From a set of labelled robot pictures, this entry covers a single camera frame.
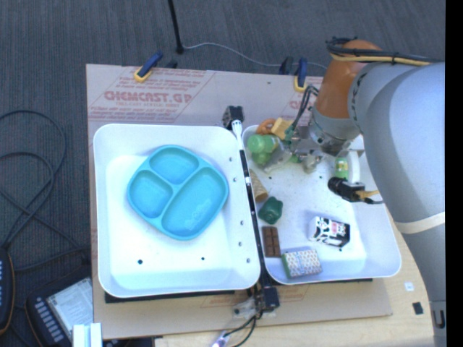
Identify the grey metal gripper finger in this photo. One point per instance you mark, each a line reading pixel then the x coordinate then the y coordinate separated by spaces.
pixel 278 161
pixel 311 164

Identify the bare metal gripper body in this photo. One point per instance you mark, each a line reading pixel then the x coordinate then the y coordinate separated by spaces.
pixel 318 144

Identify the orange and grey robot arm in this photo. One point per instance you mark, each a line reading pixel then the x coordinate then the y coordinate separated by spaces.
pixel 401 128

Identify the green round toy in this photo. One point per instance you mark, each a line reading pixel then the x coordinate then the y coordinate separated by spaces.
pixel 259 157

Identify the small green can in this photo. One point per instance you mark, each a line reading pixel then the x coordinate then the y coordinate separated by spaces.
pixel 341 167

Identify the tan ice cream cone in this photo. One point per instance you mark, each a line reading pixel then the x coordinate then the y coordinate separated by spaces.
pixel 259 187

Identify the thin black and white rod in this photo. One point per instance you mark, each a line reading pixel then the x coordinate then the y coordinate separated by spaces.
pixel 249 179

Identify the yellow cracker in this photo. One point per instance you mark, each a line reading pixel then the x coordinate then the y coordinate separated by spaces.
pixel 282 127

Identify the orange pretzel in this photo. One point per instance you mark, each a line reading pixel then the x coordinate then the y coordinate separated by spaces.
pixel 267 126

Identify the white plastic tray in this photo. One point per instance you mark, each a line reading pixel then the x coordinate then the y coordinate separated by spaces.
pixel 304 201
pixel 173 266

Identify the black and white carton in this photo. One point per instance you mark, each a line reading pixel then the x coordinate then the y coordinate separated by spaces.
pixel 328 231

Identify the brown chocolate bar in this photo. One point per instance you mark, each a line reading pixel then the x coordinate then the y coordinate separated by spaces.
pixel 271 241

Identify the green patterned packet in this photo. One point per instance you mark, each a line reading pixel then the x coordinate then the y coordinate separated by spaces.
pixel 301 262

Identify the blue divided plate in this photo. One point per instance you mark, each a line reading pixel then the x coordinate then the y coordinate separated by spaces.
pixel 177 193

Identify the brown cardboard board red print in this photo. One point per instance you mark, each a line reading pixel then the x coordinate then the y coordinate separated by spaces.
pixel 152 96

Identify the black cylinder on white bracket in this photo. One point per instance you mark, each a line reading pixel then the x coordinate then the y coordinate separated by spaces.
pixel 349 187

